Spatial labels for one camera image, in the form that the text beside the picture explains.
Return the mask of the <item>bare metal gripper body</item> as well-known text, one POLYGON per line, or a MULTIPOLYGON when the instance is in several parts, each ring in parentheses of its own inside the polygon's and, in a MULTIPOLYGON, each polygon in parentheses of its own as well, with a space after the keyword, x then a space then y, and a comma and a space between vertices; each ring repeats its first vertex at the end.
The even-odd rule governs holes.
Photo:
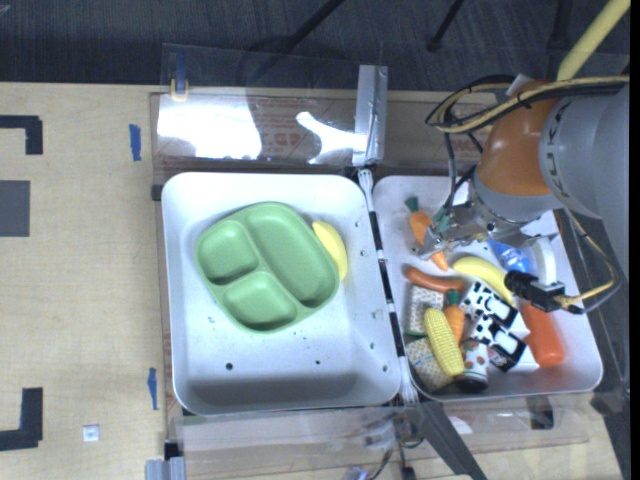
POLYGON ((467 244, 487 239, 503 243, 516 241, 521 223, 495 214, 480 200, 470 200, 444 209, 439 235, 450 243, 467 244))

